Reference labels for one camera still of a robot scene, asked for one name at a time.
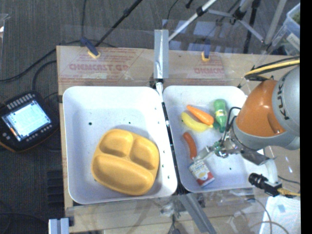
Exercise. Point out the brown cardboard board red print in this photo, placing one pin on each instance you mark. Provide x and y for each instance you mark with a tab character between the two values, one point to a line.
109	67

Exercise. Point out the orange carrot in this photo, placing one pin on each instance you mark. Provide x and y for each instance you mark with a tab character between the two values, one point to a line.
201	114

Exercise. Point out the white plastic tray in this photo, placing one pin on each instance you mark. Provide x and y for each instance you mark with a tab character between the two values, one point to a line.
97	106
229	172

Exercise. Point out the black cylinder on white bracket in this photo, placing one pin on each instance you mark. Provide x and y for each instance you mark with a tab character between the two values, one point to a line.
259	180

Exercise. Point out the red and white can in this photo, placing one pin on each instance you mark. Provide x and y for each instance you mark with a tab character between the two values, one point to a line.
202	173

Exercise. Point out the yellow banana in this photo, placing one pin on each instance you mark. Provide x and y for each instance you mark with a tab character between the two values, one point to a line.
193	125

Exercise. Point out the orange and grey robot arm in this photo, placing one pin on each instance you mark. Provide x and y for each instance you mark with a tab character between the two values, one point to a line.
258	111

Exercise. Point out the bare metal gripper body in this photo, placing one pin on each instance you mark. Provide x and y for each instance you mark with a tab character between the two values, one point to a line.
231	148

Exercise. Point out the orange-brown sausage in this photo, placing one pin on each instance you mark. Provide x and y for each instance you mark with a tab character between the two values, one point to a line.
191	144

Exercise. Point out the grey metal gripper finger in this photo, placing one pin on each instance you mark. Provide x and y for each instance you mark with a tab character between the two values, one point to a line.
202	153

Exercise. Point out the orange divided plate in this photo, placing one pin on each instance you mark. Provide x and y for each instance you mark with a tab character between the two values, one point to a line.
125	162

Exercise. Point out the green plastic bottle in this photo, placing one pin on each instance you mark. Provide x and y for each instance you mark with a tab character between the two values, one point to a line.
220	114

